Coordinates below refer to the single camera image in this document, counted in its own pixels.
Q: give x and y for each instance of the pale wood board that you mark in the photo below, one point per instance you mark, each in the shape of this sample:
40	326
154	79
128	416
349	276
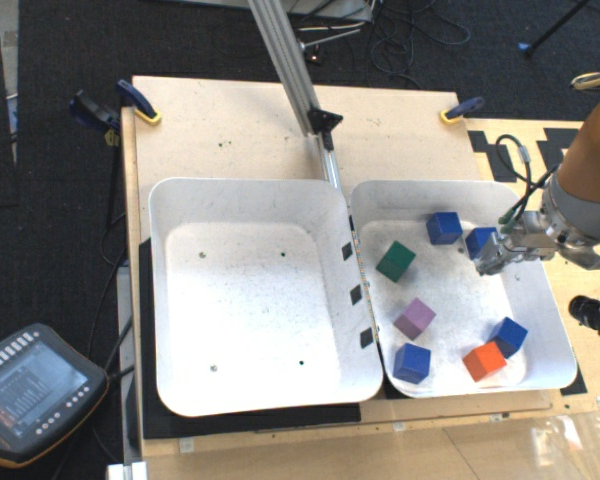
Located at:
220	128

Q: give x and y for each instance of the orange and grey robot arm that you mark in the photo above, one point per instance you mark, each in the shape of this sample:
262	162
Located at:
587	168

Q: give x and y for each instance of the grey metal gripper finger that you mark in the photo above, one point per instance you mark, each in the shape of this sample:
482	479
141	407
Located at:
491	264
495	242

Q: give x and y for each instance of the black cylinder on white bracket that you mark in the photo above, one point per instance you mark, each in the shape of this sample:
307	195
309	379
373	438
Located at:
587	313

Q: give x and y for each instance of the purple cube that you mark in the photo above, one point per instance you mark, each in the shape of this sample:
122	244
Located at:
414	319

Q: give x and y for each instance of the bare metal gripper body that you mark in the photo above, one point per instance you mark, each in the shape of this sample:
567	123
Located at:
532	235

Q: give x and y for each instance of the green cube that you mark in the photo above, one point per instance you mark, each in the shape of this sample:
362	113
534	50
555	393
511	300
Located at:
395	262

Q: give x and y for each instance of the orange cube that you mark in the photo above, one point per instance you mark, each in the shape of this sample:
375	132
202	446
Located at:
484	362

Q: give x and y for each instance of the white plastic tray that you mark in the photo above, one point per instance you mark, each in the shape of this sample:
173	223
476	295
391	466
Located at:
250	308
460	298

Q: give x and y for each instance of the blue cube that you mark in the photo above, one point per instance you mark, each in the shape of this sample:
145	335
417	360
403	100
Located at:
510	337
476	240
445	228
411	364

